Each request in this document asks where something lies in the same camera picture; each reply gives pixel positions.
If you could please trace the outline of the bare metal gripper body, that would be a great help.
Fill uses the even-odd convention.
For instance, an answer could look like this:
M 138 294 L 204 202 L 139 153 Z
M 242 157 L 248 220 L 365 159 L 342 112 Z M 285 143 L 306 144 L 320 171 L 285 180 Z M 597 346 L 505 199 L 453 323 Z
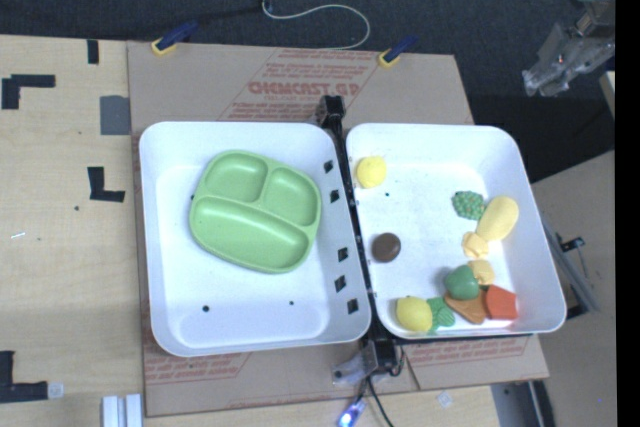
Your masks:
M 615 2 L 585 4 L 570 25 L 556 23 L 538 51 L 537 76 L 575 76 L 600 66 L 615 53 Z

